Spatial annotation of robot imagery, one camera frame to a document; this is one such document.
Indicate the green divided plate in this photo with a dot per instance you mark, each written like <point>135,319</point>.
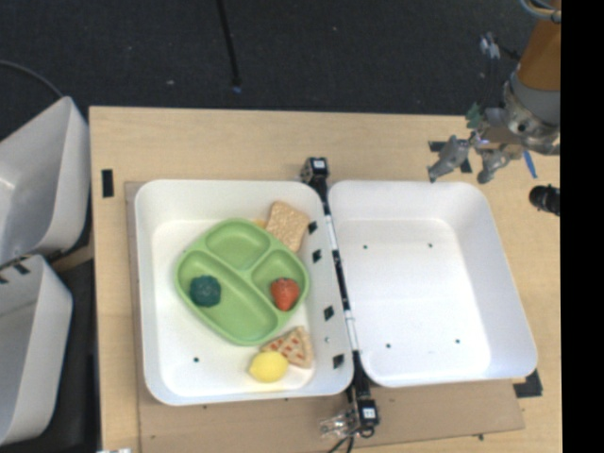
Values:
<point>236,295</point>

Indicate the green broccoli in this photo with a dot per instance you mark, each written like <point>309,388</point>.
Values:
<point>205,291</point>

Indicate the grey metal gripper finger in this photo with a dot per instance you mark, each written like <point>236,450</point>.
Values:
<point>493,162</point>
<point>449,156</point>

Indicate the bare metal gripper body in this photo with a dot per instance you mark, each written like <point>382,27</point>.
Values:
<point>518,128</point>

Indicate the pizza slice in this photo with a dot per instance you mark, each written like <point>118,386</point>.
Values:
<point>295,348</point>

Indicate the white plastic tray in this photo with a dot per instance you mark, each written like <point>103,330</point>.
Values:
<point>236,375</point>
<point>424,290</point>

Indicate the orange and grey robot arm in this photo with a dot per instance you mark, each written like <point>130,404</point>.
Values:
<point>542,55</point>

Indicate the yellow lemon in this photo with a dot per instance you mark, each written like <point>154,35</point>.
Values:
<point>268,367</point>

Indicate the red strawberry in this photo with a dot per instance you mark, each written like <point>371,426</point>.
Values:
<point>285,293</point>

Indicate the tan bread slice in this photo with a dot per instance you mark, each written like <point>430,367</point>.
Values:
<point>288,224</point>

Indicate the thin black and white rod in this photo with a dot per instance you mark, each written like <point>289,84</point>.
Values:
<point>338,262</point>

